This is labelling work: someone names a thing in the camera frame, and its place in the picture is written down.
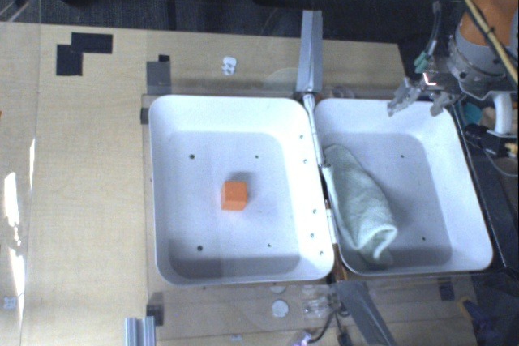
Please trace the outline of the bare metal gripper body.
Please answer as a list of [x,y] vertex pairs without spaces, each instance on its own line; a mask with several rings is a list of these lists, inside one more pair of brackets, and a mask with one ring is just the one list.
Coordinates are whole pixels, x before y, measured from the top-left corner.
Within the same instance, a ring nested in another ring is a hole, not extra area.
[[422,74],[425,88],[444,92],[448,96],[470,96],[476,100],[487,100],[497,93],[508,92],[508,80],[502,70],[486,72],[459,52],[450,49],[447,53],[436,53],[427,63]]

